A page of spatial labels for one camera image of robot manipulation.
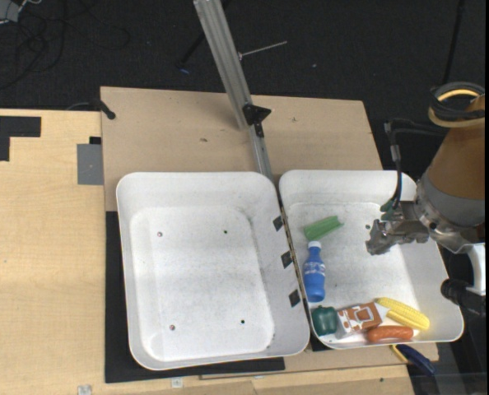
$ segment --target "yellow corn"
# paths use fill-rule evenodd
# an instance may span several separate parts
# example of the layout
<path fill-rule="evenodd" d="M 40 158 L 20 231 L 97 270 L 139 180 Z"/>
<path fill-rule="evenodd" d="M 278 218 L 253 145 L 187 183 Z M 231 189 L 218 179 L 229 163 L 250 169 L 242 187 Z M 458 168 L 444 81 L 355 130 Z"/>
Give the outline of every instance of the yellow corn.
<path fill-rule="evenodd" d="M 429 318 L 407 304 L 390 299 L 389 297 L 380 297 L 376 299 L 376 303 L 387 307 L 389 309 L 387 317 L 401 325 L 409 326 L 413 329 L 420 329 L 421 331 L 429 328 Z"/>

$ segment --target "orange sausage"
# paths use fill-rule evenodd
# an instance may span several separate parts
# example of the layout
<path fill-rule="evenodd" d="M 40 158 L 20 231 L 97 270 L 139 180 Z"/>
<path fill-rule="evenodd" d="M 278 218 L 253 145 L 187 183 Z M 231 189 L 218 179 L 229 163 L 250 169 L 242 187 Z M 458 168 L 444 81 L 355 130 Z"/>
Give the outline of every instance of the orange sausage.
<path fill-rule="evenodd" d="M 372 328 L 367 332 L 367 339 L 370 342 L 378 342 L 381 339 L 411 339 L 413 331 L 407 326 L 384 325 Z"/>

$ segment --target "white bottle cap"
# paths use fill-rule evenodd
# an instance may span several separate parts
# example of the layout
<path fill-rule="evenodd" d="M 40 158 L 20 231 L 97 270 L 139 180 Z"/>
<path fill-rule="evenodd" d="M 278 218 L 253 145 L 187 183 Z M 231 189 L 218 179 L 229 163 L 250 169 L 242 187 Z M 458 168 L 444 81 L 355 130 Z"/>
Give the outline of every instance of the white bottle cap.
<path fill-rule="evenodd" d="M 310 241 L 309 242 L 309 249 L 311 247 L 319 247 L 321 249 L 321 243 L 319 241 Z"/>

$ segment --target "black bracket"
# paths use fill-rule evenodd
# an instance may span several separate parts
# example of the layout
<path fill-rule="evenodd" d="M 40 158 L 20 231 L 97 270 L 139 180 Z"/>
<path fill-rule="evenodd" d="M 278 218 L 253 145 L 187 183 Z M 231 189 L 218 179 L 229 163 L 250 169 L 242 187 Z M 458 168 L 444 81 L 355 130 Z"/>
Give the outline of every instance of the black bracket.
<path fill-rule="evenodd" d="M 272 112 L 271 109 L 265 109 L 253 104 L 246 104 L 243 107 L 244 118 L 249 126 L 254 125 L 255 134 L 264 137 L 263 125 L 261 122 Z"/>

